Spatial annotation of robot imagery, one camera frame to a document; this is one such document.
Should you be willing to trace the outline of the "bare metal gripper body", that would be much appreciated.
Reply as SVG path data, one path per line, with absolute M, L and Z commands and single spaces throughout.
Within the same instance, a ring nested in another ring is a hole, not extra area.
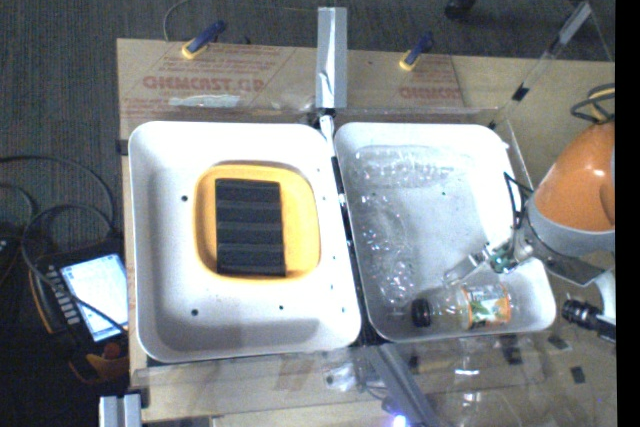
M 510 273 L 533 256 L 535 234 L 529 225 L 513 231 L 510 238 L 489 250 L 489 265 L 496 273 Z

